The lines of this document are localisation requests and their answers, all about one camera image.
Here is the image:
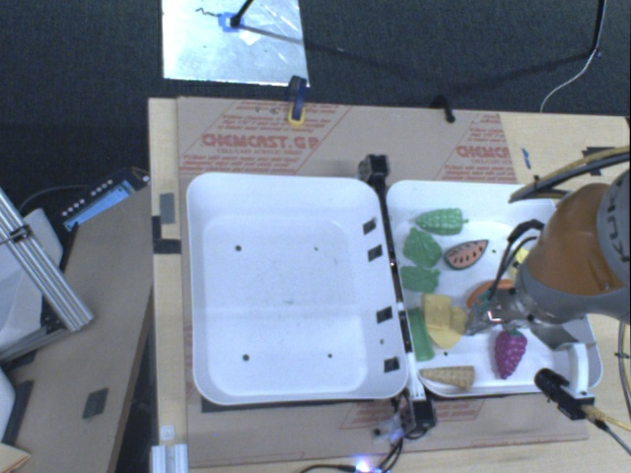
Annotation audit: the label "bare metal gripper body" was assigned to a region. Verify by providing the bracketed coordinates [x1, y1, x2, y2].
[478, 289, 541, 334]

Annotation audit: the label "white plastic tray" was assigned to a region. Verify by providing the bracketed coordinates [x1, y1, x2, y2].
[185, 171, 411, 407]
[386, 179, 604, 399]

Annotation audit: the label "orange curved toy food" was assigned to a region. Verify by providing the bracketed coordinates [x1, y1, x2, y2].
[464, 279, 517, 310]

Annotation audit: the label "yellow toy cheese wedge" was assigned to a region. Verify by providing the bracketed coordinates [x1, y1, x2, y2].
[420, 293, 470, 350]

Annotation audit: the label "purple toy grapes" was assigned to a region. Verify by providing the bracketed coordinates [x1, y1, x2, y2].
[493, 327, 529, 380]

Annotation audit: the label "tan toy ice cream cone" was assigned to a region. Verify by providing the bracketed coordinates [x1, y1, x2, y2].
[418, 365, 476, 390]

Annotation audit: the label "toy watermelon slice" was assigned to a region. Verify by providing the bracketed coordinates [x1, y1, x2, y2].
[443, 238, 490, 271]

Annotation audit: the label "green toy lettuce leaf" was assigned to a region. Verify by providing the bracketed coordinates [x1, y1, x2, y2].
[398, 264, 442, 296]
[402, 227, 444, 269]

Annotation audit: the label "thin black and white rod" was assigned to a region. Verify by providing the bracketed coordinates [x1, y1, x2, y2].
[373, 173, 426, 404]

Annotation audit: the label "green bumpy toy pepper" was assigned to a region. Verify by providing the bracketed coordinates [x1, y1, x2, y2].
[414, 207, 469, 237]

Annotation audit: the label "brown cardboard board red print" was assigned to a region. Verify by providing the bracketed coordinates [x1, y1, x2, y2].
[175, 97, 592, 468]

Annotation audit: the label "black cylinder on white bracket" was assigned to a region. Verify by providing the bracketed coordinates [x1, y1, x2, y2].
[533, 342, 597, 421]

